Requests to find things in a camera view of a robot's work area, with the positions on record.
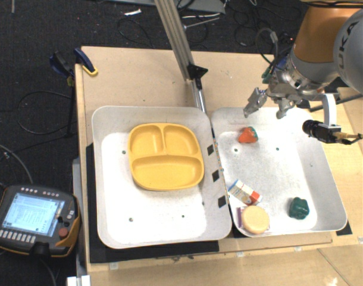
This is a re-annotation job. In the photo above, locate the white and red carton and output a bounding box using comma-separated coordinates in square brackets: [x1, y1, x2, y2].
[227, 179, 263, 206]

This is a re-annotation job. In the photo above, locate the white plastic tray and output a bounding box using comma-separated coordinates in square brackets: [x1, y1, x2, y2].
[91, 105, 233, 250]
[210, 107, 348, 238]

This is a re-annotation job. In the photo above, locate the red toy strawberry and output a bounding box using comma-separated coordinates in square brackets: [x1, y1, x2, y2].
[237, 126, 259, 144]

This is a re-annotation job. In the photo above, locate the pale yellow round biscuit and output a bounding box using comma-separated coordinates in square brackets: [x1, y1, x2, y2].
[240, 205, 271, 235]

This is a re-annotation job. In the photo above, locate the black cylinder on white bracket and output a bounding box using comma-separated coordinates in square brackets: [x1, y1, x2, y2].
[302, 93, 343, 144]

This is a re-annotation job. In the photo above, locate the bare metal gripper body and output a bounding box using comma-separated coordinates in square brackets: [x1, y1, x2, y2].
[265, 69, 326, 106]

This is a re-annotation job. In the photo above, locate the yellow divided plate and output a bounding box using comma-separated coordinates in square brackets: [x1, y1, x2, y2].
[127, 123, 205, 192]

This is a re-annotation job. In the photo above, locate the pale wood board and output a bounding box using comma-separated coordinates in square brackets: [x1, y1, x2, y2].
[74, 46, 363, 273]

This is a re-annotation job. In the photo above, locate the green toy pepper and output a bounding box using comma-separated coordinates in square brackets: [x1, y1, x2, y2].
[288, 197, 310, 220]

